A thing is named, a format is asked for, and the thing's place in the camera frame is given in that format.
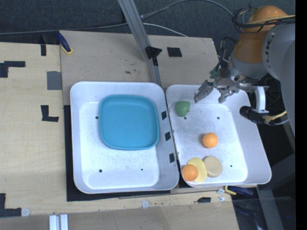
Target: white cable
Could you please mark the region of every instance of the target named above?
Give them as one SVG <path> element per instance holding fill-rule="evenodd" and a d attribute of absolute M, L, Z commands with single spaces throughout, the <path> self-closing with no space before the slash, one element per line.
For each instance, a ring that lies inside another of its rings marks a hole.
<path fill-rule="evenodd" d="M 163 29 L 169 30 L 169 31 L 171 31 L 171 32 L 173 32 L 173 33 L 179 34 L 179 35 L 181 35 L 181 36 L 188 37 L 187 35 L 184 35 L 184 34 L 182 34 L 182 33 L 176 32 L 176 31 L 174 31 L 174 30 L 172 30 L 172 29 L 169 29 L 169 28 L 164 27 L 164 26 L 161 26 L 161 25 L 149 24 L 149 23 L 143 23 L 143 24 L 144 24 L 144 25 L 157 26 L 157 27 L 160 27 L 160 28 L 163 28 Z"/>

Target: dark background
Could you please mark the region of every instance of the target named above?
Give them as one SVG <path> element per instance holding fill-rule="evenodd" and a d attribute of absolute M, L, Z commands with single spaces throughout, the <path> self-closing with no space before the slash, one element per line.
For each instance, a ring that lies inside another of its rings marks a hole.
<path fill-rule="evenodd" d="M 134 0 L 139 13 L 144 15 L 180 0 Z M 287 14 L 295 14 L 295 0 L 211 0 L 225 6 L 230 12 L 248 5 L 274 5 Z M 57 44 L 58 30 L 80 30 L 89 27 L 114 25 L 123 22 L 117 0 L 0 0 L 0 42 Z M 148 19 L 145 23 L 161 25 L 190 37 L 212 38 L 217 52 L 224 36 L 238 39 L 231 16 L 216 4 L 188 1 L 173 6 Z M 177 35 L 166 29 L 145 26 L 149 35 Z M 96 32 L 130 33 L 127 26 L 112 29 L 91 29 Z M 227 45 L 226 57 L 233 50 Z M 267 76 L 272 90 L 268 109 L 283 111 L 279 83 Z M 273 166 L 293 153 L 282 126 L 259 126 L 270 165 Z M 276 197 L 290 196 L 295 200 L 295 179 L 274 190 Z"/>

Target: blue oval plate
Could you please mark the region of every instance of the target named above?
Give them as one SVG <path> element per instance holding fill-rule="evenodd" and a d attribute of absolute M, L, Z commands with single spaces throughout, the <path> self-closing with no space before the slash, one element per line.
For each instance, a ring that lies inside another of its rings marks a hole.
<path fill-rule="evenodd" d="M 119 150 L 144 150 L 159 140 L 155 104 L 137 95 L 109 95 L 99 106 L 99 129 L 103 142 Z"/>

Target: orange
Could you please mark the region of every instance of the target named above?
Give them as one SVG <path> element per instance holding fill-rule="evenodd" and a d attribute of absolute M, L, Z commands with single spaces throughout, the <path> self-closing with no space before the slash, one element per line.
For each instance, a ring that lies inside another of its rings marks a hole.
<path fill-rule="evenodd" d="M 219 142 L 219 138 L 213 132 L 207 133 L 202 137 L 202 143 L 206 148 L 214 148 Z"/>
<path fill-rule="evenodd" d="M 187 164 L 183 166 L 181 172 L 182 172 L 182 177 L 186 181 L 194 181 L 198 176 L 198 169 L 192 164 Z"/>

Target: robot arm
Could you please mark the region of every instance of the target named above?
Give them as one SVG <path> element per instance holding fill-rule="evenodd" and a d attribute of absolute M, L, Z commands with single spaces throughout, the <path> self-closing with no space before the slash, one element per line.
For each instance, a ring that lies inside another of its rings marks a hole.
<path fill-rule="evenodd" d="M 211 71 L 210 78 L 214 81 L 206 80 L 195 94 L 194 101 L 206 97 L 213 88 L 221 94 L 219 103 L 239 90 L 255 92 L 259 96 L 257 101 L 262 101 L 260 87 L 255 84 L 269 73 L 281 83 L 283 102 L 295 135 L 295 16 L 288 16 L 271 5 L 251 9 L 255 11 L 247 23 L 236 20 L 242 10 L 234 13 L 235 25 L 243 29 L 228 65 L 226 68 L 217 65 Z M 262 117 L 268 116 L 268 112 L 263 105 L 258 106 L 261 108 L 245 108 L 240 113 L 250 120 L 258 119 L 258 123 L 265 123 Z"/>

